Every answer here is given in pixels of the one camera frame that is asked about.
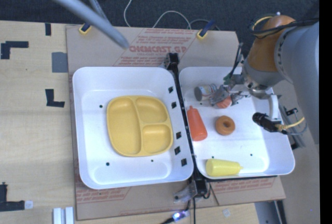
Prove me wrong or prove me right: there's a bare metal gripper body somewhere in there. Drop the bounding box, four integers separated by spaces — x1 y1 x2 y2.
225 74 272 100

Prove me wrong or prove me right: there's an orange carrot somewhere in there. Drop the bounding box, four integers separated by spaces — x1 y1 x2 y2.
215 95 232 109

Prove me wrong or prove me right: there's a small white can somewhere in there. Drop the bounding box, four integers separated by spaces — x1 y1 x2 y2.
193 83 217 102

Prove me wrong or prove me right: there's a brown doughnut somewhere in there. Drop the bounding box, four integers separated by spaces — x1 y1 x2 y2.
214 115 236 136

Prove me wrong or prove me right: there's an orange bottle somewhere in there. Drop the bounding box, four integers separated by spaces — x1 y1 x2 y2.
186 105 209 142

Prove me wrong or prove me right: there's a white plastic tray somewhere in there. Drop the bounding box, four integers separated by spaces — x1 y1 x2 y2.
72 66 195 190
178 66 296 180

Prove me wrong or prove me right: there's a yellow bottle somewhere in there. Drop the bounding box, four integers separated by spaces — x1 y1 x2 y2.
205 158 244 177

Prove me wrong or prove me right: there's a brown cardboard board, red print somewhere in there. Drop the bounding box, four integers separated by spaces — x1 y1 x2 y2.
65 24 286 221

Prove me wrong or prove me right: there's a yellow divided plate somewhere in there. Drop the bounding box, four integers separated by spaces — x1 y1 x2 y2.
106 95 174 158

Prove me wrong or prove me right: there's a black cylinder on white bracket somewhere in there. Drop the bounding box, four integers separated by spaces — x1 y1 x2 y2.
252 94 286 134

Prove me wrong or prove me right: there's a black block with thin wires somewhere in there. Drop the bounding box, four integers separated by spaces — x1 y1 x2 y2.
192 177 209 197
165 52 181 71

